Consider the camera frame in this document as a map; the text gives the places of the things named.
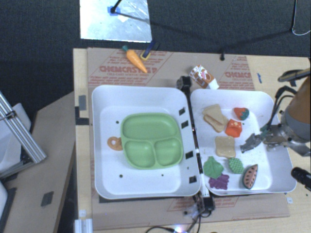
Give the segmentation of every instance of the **toy snack package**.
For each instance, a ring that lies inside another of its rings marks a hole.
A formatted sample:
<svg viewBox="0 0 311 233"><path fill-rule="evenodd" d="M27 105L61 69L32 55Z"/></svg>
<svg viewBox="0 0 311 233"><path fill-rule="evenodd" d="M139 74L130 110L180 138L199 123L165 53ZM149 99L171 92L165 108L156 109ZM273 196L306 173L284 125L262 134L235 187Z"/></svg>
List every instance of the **toy snack package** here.
<svg viewBox="0 0 311 233"><path fill-rule="evenodd" d="M190 77L196 81L202 88L216 90L219 88L216 79L203 66L198 65L191 70Z"/></svg>

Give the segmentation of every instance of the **metal frame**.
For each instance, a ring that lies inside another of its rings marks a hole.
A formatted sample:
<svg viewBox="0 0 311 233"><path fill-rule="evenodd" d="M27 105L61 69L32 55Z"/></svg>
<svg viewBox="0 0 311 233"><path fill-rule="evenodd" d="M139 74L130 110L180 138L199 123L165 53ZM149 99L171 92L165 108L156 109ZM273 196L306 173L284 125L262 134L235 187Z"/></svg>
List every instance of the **metal frame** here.
<svg viewBox="0 0 311 233"><path fill-rule="evenodd" d="M5 121L6 125L21 143L29 158L31 159L31 162L25 163L24 161L20 161L16 165L0 173L0 179L4 179L12 174L22 171L23 169L32 166L33 164L37 164L47 157L44 151L35 142L29 131L22 124L21 120L18 118L18 115L1 92L0 120Z"/></svg>

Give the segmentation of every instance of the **green plate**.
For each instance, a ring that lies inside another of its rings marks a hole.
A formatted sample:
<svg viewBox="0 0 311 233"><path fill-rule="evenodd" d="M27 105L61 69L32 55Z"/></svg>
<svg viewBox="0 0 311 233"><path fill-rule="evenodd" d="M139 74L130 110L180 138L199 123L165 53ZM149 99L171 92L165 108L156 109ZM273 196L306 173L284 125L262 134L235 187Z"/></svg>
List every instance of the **green plate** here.
<svg viewBox="0 0 311 233"><path fill-rule="evenodd" d="M171 167L183 158L179 127L168 114L127 116L121 124L121 140L127 161L139 169Z"/></svg>

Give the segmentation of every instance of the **toy carrot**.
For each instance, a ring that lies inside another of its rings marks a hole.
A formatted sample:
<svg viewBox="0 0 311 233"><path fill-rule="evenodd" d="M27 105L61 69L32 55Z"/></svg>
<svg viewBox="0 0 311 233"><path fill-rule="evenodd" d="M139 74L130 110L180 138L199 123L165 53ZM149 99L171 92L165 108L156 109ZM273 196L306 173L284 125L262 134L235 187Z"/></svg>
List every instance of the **toy carrot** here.
<svg viewBox="0 0 311 233"><path fill-rule="evenodd" d="M129 50L127 46L123 46L122 50L126 52L127 59L138 69L142 70L144 73L147 73L147 69L144 66L143 62L140 60L138 55L135 53L134 50Z"/></svg>
<svg viewBox="0 0 311 233"><path fill-rule="evenodd" d="M230 119L225 129L225 133L232 137L239 137L242 132L241 122Z"/></svg>

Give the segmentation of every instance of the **toy strawberry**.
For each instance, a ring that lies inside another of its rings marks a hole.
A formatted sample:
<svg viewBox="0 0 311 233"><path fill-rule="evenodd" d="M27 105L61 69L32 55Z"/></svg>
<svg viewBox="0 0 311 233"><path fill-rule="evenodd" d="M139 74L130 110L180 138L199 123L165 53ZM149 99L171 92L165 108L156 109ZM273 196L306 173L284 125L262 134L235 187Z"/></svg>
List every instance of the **toy strawberry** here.
<svg viewBox="0 0 311 233"><path fill-rule="evenodd" d="M234 108L233 111L241 121L247 119L249 115L249 110L247 108Z"/></svg>

